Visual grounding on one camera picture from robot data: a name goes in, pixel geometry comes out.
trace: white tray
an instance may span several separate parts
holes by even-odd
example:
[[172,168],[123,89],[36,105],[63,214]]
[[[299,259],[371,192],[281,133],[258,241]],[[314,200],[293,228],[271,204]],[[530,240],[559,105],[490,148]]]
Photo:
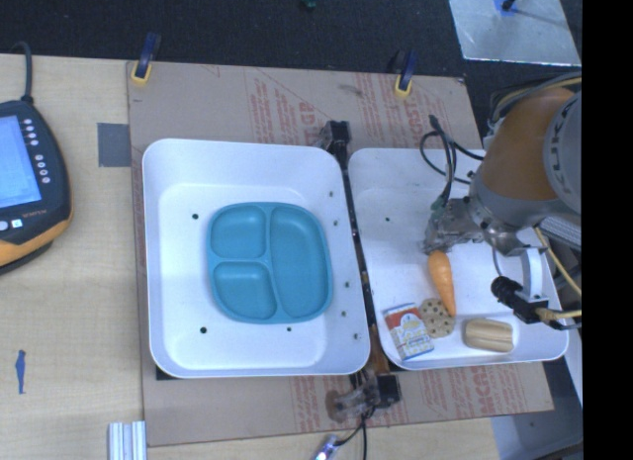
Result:
[[[163,139],[146,150],[142,180],[149,345],[179,378],[350,374],[369,331],[340,167],[315,147]],[[284,202],[316,216],[327,241],[332,299],[305,322],[238,322],[214,302],[208,223],[241,202]]]
[[[443,150],[428,150],[427,155],[444,169]],[[457,176],[475,171],[479,161],[458,154]],[[434,338],[435,348],[418,358],[403,362],[396,351],[383,311],[413,302],[438,298],[426,270],[426,255],[420,248],[430,215],[431,203],[445,185],[445,179],[426,164],[417,149],[365,148],[352,154],[349,162],[354,210],[366,259],[369,281],[381,344],[387,356],[408,370],[464,367],[496,363],[556,359],[568,345],[569,334],[543,323],[526,324],[512,310],[497,302],[491,283],[497,277],[491,247],[485,242],[454,246],[449,253],[457,302],[454,331],[444,338]],[[461,197],[468,186],[453,184],[451,197]],[[539,244],[532,230],[519,237]],[[543,264],[547,265],[545,256]],[[499,257],[504,275],[522,282],[518,258]],[[560,308],[560,301],[548,267],[545,267],[544,295],[550,307]],[[513,327],[514,349],[496,353],[468,347],[463,342],[467,320],[488,318],[508,322]]]

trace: tape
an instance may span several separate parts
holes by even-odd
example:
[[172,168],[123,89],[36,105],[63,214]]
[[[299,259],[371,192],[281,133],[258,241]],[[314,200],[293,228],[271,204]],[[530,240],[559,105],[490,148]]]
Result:
[[130,126],[97,123],[99,167],[130,166]]
[[20,351],[18,351],[18,359],[16,360],[16,375],[18,376],[18,392],[20,395],[26,393],[24,391],[24,373],[27,370],[26,356],[27,352],[24,349],[20,349]]

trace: screen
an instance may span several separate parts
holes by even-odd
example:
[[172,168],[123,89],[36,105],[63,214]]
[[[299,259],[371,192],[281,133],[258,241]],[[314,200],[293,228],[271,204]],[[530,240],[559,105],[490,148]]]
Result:
[[16,116],[0,117],[0,209],[42,199]]

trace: gray tape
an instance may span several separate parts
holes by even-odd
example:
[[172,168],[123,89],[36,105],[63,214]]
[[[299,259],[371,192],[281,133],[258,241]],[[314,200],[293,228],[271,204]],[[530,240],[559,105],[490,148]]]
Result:
[[130,166],[130,126],[97,123],[100,167]]

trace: small box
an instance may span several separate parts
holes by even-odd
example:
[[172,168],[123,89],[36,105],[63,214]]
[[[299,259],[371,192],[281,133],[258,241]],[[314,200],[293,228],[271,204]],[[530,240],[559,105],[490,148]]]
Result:
[[403,304],[384,311],[385,322],[403,361],[434,349],[433,340],[415,304]]

